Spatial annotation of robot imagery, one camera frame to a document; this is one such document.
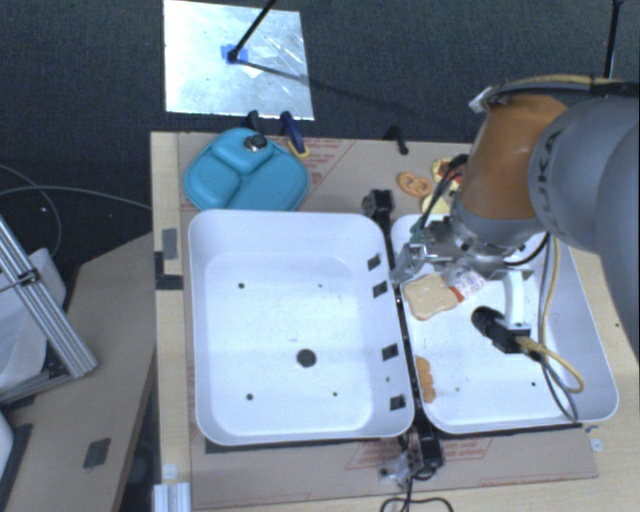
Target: white tray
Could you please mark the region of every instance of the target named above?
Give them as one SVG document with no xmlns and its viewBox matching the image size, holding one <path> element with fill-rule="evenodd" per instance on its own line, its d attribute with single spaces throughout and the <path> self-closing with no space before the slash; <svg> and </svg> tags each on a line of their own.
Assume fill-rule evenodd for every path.
<svg viewBox="0 0 640 512">
<path fill-rule="evenodd" d="M 396 221 L 392 240 L 396 250 L 407 241 L 418 216 Z M 527 244 L 537 245 L 535 240 Z M 529 265 L 534 274 L 524 282 L 525 320 L 537 339 L 537 302 L 544 252 Z M 432 271 L 425 266 L 420 275 Z M 419 321 L 405 303 L 407 325 L 415 356 L 431 365 L 436 399 L 423 403 L 429 420 L 452 434 L 542 427 L 568 423 L 547 388 L 539 364 L 524 355 L 506 355 L 495 348 L 471 323 L 478 306 L 505 310 L 504 286 L 490 282 L 454 309 Z M 561 244 L 560 273 L 548 318 L 547 344 L 569 360 L 584 377 L 585 390 L 573 395 L 579 420 L 610 417 L 618 405 L 618 392 L 600 343 L 582 285 L 569 249 Z M 554 369 L 569 385 L 575 381 L 561 366 Z M 565 408 L 568 403 L 558 390 Z"/>
<path fill-rule="evenodd" d="M 206 437 L 243 445 L 409 428 L 402 336 L 371 220 L 208 210 L 191 222 L 189 253 Z"/>
</svg>

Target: gray floor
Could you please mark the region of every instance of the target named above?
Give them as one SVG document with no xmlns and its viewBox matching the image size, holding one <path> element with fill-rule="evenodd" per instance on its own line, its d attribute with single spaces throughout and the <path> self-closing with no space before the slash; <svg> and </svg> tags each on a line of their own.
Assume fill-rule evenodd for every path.
<svg viewBox="0 0 640 512">
<path fill-rule="evenodd" d="M 233 5 L 261 7 L 260 0 Z M 316 120 L 305 134 L 470 141 L 466 106 L 487 84 L 554 72 L 602 73 L 608 0 L 281 0 L 299 10 Z M 149 132 L 220 131 L 238 118 L 164 111 L 160 0 L 0 3 L 0 163 L 43 184 L 150 201 Z M 638 80 L 640 2 L 622 5 L 615 76 Z M 269 133 L 278 125 L 267 123 Z M 0 172 L 0 190 L 19 182 Z M 77 266 L 150 229 L 126 206 L 56 193 L 64 240 L 56 263 Z M 35 194 L 0 198 L 28 249 L 54 239 Z"/>
</svg>

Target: wooden table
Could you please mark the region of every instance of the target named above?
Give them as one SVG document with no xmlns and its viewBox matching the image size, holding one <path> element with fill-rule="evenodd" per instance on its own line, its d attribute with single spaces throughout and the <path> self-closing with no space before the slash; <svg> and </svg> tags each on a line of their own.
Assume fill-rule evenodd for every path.
<svg viewBox="0 0 640 512">
<path fill-rule="evenodd" d="M 154 198 L 154 250 L 171 257 L 163 260 L 171 279 L 183 275 L 180 244 L 184 221 L 181 208 L 189 208 L 180 190 L 180 173 L 211 140 L 212 134 L 154 133 L 151 137 Z M 312 155 L 307 167 L 314 186 L 302 210 L 357 212 L 360 201 L 374 188 L 389 188 L 396 198 L 394 218 L 418 213 L 414 198 L 402 194 L 394 183 L 401 171 L 425 174 L 435 158 L 468 151 L 466 144 L 409 143 L 410 154 L 402 157 L 397 145 L 382 141 L 311 139 Z M 574 251 L 583 287 L 609 359 L 620 395 L 617 413 L 610 420 L 590 425 L 588 436 L 598 439 L 602 451 L 595 453 L 596 479 L 508 485 L 438 492 L 456 511 L 594 511 L 635 510 L 640 505 L 640 406 L 638 362 L 619 325 L 597 257 Z M 189 417 L 185 345 L 184 293 L 169 286 L 156 294 L 158 318 L 157 355 L 160 401 L 163 483 L 171 485 L 191 479 Z M 371 511 L 382 498 L 360 497 L 331 501 L 250 506 L 238 510 L 279 511 Z"/>
<path fill-rule="evenodd" d="M 80 268 L 67 316 L 99 364 L 7 415 L 32 425 L 7 512 L 120 510 L 155 376 L 152 248 L 147 235 Z M 92 444 L 105 458 L 84 467 Z"/>
</svg>

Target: black clip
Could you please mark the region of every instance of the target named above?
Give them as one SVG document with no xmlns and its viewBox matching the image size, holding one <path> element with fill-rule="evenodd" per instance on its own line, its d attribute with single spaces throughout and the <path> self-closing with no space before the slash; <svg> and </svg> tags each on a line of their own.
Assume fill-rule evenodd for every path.
<svg viewBox="0 0 640 512">
<path fill-rule="evenodd" d="M 251 112 L 249 112 L 242 120 L 242 123 L 240 123 L 240 126 L 242 126 L 243 128 L 249 128 L 254 132 L 264 133 L 262 119 L 260 119 L 260 114 L 257 110 L 252 110 Z"/>
<path fill-rule="evenodd" d="M 387 133 L 384 134 L 384 137 L 382 137 L 382 140 L 398 141 L 398 151 L 400 151 L 400 154 L 409 154 L 409 148 L 407 147 L 406 141 L 404 140 L 402 130 L 397 124 L 392 124 L 391 126 L 389 126 L 389 129 L 387 130 Z"/>
<path fill-rule="evenodd" d="M 20 274 L 18 276 L 18 283 L 20 283 L 21 286 L 27 286 L 33 283 L 37 283 L 38 281 L 40 281 L 40 279 L 42 279 L 40 271 L 34 267 Z"/>
</svg>

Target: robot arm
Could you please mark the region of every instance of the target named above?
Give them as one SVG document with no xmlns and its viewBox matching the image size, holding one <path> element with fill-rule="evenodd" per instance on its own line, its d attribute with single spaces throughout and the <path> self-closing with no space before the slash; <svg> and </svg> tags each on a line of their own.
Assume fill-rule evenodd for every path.
<svg viewBox="0 0 640 512">
<path fill-rule="evenodd" d="M 531 92 L 598 96 L 567 108 Z M 502 279 L 504 259 L 537 232 L 601 257 L 626 334 L 638 356 L 638 85 L 550 76 L 489 88 L 487 111 L 450 215 L 414 229 L 395 284 L 426 261 L 448 285 L 473 269 Z"/>
</svg>

